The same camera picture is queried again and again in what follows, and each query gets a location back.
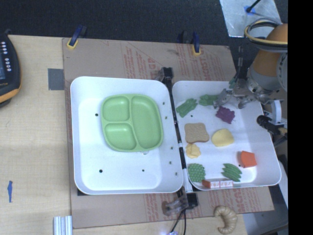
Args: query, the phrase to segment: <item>light wood surface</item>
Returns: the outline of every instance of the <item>light wood surface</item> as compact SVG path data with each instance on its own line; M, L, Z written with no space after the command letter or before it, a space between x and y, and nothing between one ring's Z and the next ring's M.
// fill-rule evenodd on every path
M64 91L48 89L48 69L63 69L62 38L10 36L22 89L0 108L0 234L53 234L53 217L71 215ZM12 202L8 184L12 181ZM175 221L74 230L74 235L168 234ZM183 232L183 220L176 231ZM187 219L186 234L220 234L220 218ZM233 235L245 235L242 215Z

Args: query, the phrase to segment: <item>yellow clamp pad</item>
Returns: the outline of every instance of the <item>yellow clamp pad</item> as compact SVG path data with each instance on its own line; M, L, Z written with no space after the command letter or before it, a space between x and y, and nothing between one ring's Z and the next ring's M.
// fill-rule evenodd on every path
M196 52L196 50L195 50L195 46L194 46L194 45L192 45L191 50L192 50L192 54L194 54L195 56L199 56L199 55L201 55L201 48L199 48L199 52Z
M75 49L75 47L76 47L77 44L78 44L78 40L76 40L76 42L74 43L73 46L69 45L69 43L70 43L71 40L72 40L72 38L69 39L69 41L68 41L68 43L67 43L67 47L68 47L69 49Z

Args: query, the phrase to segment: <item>cardboard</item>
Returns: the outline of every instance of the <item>cardboard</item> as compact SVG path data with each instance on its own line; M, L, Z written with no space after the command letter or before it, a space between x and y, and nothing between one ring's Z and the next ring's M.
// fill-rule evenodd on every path
M75 229L131 223L175 220L166 216L162 204L177 199L176 193L84 195L74 182L71 131L70 84L79 76L155 79L162 67L172 67L173 83L180 80L229 81L235 74L230 50L226 46L201 45L201 55L188 44L129 42L79 39L70 50L63 39L67 138L69 156L72 223ZM187 218L213 216L217 205L236 213L273 210L268 187L197 191L199 205Z

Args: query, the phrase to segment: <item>bread slice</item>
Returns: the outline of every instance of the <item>bread slice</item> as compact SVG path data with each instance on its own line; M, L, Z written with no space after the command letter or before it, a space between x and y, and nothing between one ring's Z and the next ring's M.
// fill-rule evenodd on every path
M187 143L208 142L210 139L204 123L185 124L185 134Z

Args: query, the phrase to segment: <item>silver metal sheet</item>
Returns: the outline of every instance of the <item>silver metal sheet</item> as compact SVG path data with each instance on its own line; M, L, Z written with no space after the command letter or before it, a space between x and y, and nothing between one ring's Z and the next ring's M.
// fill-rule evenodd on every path
M260 0L250 13L246 8L253 5L257 0L220 0L224 19L230 37L243 37L244 29L259 18L271 18L281 23L274 0ZM253 30L254 36L266 37L273 28L260 27Z

